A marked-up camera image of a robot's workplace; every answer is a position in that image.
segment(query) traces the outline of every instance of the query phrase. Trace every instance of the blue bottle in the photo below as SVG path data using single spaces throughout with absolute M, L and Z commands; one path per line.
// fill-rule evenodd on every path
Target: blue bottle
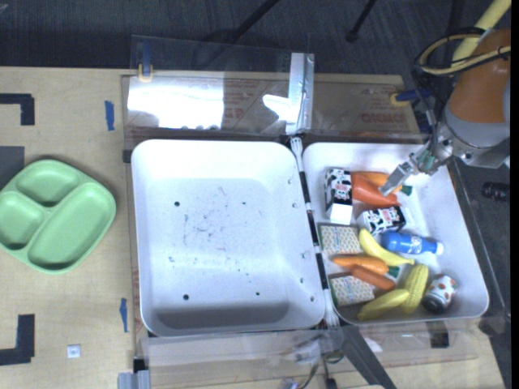
M 441 242 L 431 242 L 418 235 L 407 235 L 391 230 L 381 233 L 380 244 L 387 250 L 404 254 L 432 252 L 433 254 L 442 255 L 444 252 L 444 244 Z

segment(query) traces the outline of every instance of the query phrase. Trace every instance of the orange carrot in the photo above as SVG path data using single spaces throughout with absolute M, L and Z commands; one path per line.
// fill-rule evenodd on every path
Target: orange carrot
M 374 182 L 361 174 L 351 174 L 351 192 L 354 199 L 372 206 L 400 206 L 396 194 L 390 193 L 384 196 Z
M 332 261 L 341 267 L 349 269 L 355 265 L 359 265 L 360 267 L 365 267 L 366 269 L 369 269 L 370 271 L 380 275 L 383 275 L 389 271 L 389 267 L 386 262 L 373 256 L 336 254 L 332 256 Z
M 368 180 L 371 180 L 372 182 L 374 182 L 378 187 L 383 186 L 389 177 L 388 173 L 383 173 L 383 172 L 353 172 L 353 173 L 364 176 Z M 409 196 L 411 194 L 412 190 L 413 190 L 413 188 L 411 186 L 399 185 L 392 192 L 397 193 L 397 192 L 401 191 L 405 195 Z
M 385 276 L 375 274 L 373 271 L 366 269 L 364 267 L 360 267 L 359 265 L 355 265 L 350 269 L 351 275 L 355 278 L 359 278 L 362 281 L 367 282 L 368 284 L 374 285 L 384 291 L 391 291 L 395 289 L 396 284 L 391 281 L 389 278 Z

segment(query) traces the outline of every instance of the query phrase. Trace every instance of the green divided plate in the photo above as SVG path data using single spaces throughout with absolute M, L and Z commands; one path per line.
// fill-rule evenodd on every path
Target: green divided plate
M 90 254 L 115 217 L 99 182 L 57 160 L 39 160 L 0 191 L 0 248 L 49 274 L 70 271 Z

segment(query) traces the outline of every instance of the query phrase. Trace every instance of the black pole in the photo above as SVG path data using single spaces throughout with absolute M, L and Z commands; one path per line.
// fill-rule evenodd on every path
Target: black pole
M 371 351 L 370 346 L 360 334 L 357 326 L 341 327 L 344 336 L 341 350 L 351 364 L 366 379 L 369 385 L 380 385 L 384 389 L 397 389 L 388 372 L 380 364 L 379 359 Z
M 448 25 L 446 34 L 456 31 L 461 27 L 461 19 L 463 16 L 463 8 L 465 7 L 465 0 L 453 0 L 453 4 L 451 5 L 451 12 L 448 17 Z M 454 55 L 454 48 L 447 47 L 444 49 L 443 59 L 445 64 L 449 64 Z M 451 92 L 453 90 L 453 80 L 452 79 L 441 79 L 439 83 L 438 93 L 443 100 L 447 100 Z M 444 110 L 444 103 L 437 101 L 435 103 L 435 116 L 436 119 L 439 119 Z
M 346 34 L 346 41 L 355 42 L 358 39 L 358 31 L 361 28 L 364 20 L 370 14 L 371 9 L 375 5 L 377 0 L 369 0 L 364 7 L 361 15 L 358 17 L 357 23 L 353 26 L 353 28 Z
M 260 7 L 258 7 L 245 21 L 235 29 L 215 32 L 208 37 L 205 41 L 216 41 L 218 43 L 235 44 L 240 37 L 242 37 L 254 24 L 260 20 L 270 9 L 276 5 L 280 0 L 266 0 Z

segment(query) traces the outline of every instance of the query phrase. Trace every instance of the white tray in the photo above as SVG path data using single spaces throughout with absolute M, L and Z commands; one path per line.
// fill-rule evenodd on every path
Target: white tray
M 131 167 L 148 330 L 185 336 L 320 322 L 324 296 L 290 150 L 149 140 Z
M 407 160 L 416 145 L 373 143 L 314 143 L 303 153 L 303 165 L 307 173 L 308 189 L 314 209 L 315 222 L 329 222 L 324 215 L 324 172 L 328 166 L 343 167 L 351 171 L 370 170 L 391 173 Z M 456 192 L 447 167 L 441 167 L 429 177 L 425 174 L 412 176 L 406 182 L 413 187 L 410 196 L 399 195 L 406 215 L 411 216 L 404 230 L 443 242 L 442 255 L 430 252 L 415 255 L 417 263 L 425 263 L 430 275 L 444 273 L 456 279 L 459 289 L 448 310 L 443 314 L 431 314 L 421 306 L 412 315 L 403 315 L 398 310 L 385 314 L 369 323 L 401 323 L 448 318 L 477 318 L 485 313 L 489 304 L 487 286 L 474 253 Z M 354 203 L 354 216 L 365 210 L 361 203 Z M 338 266 L 324 258 L 328 273 Z M 401 266 L 400 278 L 405 278 L 409 265 Z M 338 310 L 340 316 L 353 324 L 366 324 L 356 319 L 360 306 Z
M 324 171 L 392 171 L 416 145 L 314 143 L 303 153 L 315 211 L 324 217 Z M 158 336 L 276 331 L 315 326 L 324 295 L 312 248 L 298 169 L 277 143 L 149 140 L 133 152 L 132 177 L 143 321 Z M 460 288 L 442 315 L 421 307 L 370 323 L 477 318 L 489 303 L 448 170 L 415 176 L 402 207 L 406 230 L 444 243 L 424 254 L 431 274 L 446 273 Z M 364 210 L 354 204 L 354 212 Z M 325 258 L 328 273 L 337 266 Z M 338 310 L 349 323 L 359 306 Z

